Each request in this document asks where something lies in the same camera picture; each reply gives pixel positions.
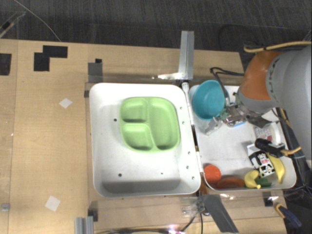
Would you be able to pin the green divided plate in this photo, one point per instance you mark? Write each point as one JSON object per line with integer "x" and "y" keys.
{"x": 158, "y": 123}

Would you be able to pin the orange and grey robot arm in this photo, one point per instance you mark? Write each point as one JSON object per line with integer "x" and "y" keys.
{"x": 287, "y": 82}

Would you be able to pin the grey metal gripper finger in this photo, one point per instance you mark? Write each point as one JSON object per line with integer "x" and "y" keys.
{"x": 212, "y": 127}

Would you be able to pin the orange round toy fruit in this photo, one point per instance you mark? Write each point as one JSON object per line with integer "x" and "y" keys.
{"x": 212, "y": 174}

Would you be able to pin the cow print milk carton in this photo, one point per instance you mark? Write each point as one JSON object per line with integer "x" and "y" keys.
{"x": 262, "y": 166}

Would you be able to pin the yellow toy pear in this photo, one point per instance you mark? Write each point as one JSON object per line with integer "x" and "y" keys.
{"x": 251, "y": 179}

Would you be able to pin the small blue thing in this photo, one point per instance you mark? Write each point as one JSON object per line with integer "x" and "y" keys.
{"x": 240, "y": 124}

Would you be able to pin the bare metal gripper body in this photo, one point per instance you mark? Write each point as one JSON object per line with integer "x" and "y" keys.
{"x": 240, "y": 118}

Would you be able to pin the green toy vegetable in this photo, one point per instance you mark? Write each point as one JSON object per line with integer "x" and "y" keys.
{"x": 264, "y": 183}

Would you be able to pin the white plastic tray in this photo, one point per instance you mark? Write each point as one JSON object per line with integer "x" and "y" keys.
{"x": 226, "y": 150}
{"x": 146, "y": 174}

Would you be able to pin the yellow banana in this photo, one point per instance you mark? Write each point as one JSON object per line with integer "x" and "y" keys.
{"x": 279, "y": 168}

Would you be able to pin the black cylinder on white bracket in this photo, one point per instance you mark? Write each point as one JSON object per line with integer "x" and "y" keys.
{"x": 267, "y": 145}

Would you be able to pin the blue bowl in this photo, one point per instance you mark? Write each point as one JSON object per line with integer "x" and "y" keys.
{"x": 207, "y": 99}

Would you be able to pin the white packet with red print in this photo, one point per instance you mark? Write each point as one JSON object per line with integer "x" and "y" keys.
{"x": 263, "y": 132}

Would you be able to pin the orange toy sausage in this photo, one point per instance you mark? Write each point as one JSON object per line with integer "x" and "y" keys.
{"x": 230, "y": 183}

